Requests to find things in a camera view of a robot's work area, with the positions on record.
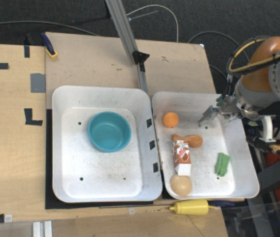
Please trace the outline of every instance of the gray carpet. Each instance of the gray carpet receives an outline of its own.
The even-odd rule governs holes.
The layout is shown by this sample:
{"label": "gray carpet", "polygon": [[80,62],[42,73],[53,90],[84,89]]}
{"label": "gray carpet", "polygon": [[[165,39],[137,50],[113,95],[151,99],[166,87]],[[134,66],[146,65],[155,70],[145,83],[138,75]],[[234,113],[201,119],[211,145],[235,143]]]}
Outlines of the gray carpet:
{"label": "gray carpet", "polygon": [[[127,13],[150,4],[169,8],[178,19],[179,42],[188,42],[205,31],[226,34],[237,43],[257,35],[280,36],[280,0],[122,1]],[[151,7],[130,17],[149,12],[155,13],[131,20],[135,38],[176,41],[175,19],[166,9]],[[0,22],[19,20],[56,22],[101,36],[118,36],[113,22],[106,18],[104,0],[0,0]],[[51,24],[5,24],[0,25],[0,43],[23,44],[25,36],[30,34],[36,44],[41,44],[39,34],[46,31],[87,34]],[[208,33],[194,38],[192,43],[205,45],[215,88],[221,93],[225,78],[213,66],[226,74],[226,62],[236,47],[235,42],[221,34]],[[243,57],[238,63],[246,62]]]}

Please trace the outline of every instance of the white tray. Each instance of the white tray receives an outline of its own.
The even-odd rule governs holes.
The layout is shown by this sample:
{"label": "white tray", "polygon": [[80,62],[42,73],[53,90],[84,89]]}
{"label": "white tray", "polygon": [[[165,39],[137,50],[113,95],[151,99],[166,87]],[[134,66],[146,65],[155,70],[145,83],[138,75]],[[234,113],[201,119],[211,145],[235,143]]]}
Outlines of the white tray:
{"label": "white tray", "polygon": [[[152,201],[162,192],[149,96],[140,89],[61,86],[53,93],[53,191],[64,202]],[[132,131],[120,151],[102,153],[88,137],[95,114],[122,115]],[[155,147],[150,149],[150,142]]]}
{"label": "white tray", "polygon": [[[225,126],[223,117],[218,115],[208,124],[202,127],[198,125],[203,112],[210,105],[215,105],[218,96],[157,92],[152,97],[165,186],[169,194],[176,199],[252,198],[259,192],[259,183],[241,120],[234,120]],[[174,128],[167,128],[162,123],[164,113],[170,111],[179,116],[179,123]],[[193,189],[186,197],[178,196],[170,187],[171,177],[176,174],[172,157],[173,134],[198,134],[203,138],[201,147],[190,147],[190,178]],[[224,177],[218,177],[214,171],[219,152],[231,157],[228,172]]]}

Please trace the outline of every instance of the teal bowl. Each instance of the teal bowl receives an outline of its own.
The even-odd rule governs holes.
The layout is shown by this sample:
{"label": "teal bowl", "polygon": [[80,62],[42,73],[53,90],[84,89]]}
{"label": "teal bowl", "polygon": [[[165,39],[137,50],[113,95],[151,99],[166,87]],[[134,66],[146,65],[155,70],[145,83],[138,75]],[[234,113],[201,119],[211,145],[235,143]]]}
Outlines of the teal bowl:
{"label": "teal bowl", "polygon": [[131,129],[124,117],[114,112],[98,113],[88,124],[89,138],[99,151],[116,152],[126,147]]}

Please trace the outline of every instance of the wooden table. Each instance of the wooden table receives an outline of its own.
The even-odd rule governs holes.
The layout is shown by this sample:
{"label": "wooden table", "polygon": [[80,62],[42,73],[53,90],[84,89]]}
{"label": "wooden table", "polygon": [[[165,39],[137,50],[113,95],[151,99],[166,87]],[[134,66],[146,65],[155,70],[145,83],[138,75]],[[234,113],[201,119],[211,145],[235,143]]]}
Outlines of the wooden table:
{"label": "wooden table", "polygon": [[[83,236],[87,221],[93,225],[90,233],[114,230],[122,236],[122,229],[132,236],[140,222],[144,228],[139,233],[155,236],[172,236],[174,231],[227,236],[220,209],[205,216],[176,215],[169,211],[174,201],[161,198],[135,207],[133,215],[127,207],[45,209],[46,110],[51,109],[53,90],[61,85],[138,87],[137,71],[128,63],[120,39],[46,34],[58,52],[55,59],[41,46],[30,46],[26,58],[24,46],[0,44],[0,63],[9,64],[0,70],[0,214],[11,214],[14,222],[53,220],[58,236],[69,233],[71,226],[76,229],[72,233]],[[150,54],[145,62],[150,96],[162,90],[215,93],[203,47],[146,40],[137,40],[137,45]],[[46,76],[44,93],[31,92],[30,76],[36,73]],[[34,120],[43,121],[41,126],[25,124],[25,108],[33,110]]]}

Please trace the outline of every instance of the toy orange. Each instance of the toy orange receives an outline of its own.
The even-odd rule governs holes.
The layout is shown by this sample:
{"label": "toy orange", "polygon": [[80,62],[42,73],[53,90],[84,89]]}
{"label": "toy orange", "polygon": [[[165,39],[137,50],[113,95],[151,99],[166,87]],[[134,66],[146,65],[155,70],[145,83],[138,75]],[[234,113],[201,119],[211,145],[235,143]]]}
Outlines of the toy orange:
{"label": "toy orange", "polygon": [[176,113],[174,112],[168,112],[168,113],[165,113],[163,115],[163,124],[166,126],[166,127],[175,127],[177,126],[178,122],[179,122],[179,117]]}

